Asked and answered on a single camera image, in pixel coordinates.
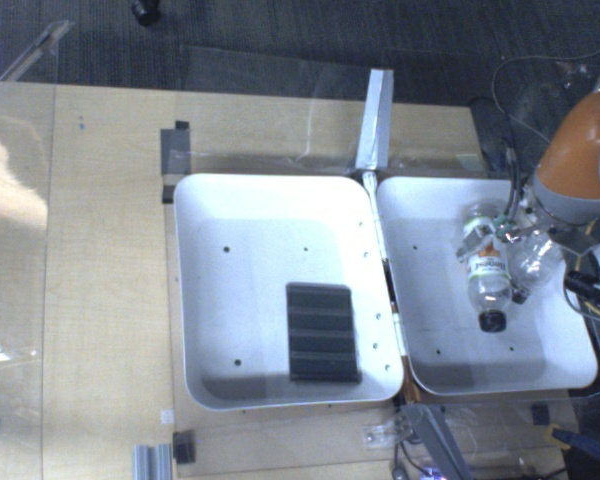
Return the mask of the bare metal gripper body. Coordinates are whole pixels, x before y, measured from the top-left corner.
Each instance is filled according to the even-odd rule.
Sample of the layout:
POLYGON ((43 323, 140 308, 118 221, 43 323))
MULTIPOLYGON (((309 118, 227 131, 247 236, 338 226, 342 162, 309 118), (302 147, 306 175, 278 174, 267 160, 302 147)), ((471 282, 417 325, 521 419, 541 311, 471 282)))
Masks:
POLYGON ((593 248, 593 238, 585 228, 585 225, 560 221, 547 212, 534 195, 523 195, 516 211, 512 236, 514 241, 520 242, 532 235, 542 235, 563 250, 582 256, 593 248))

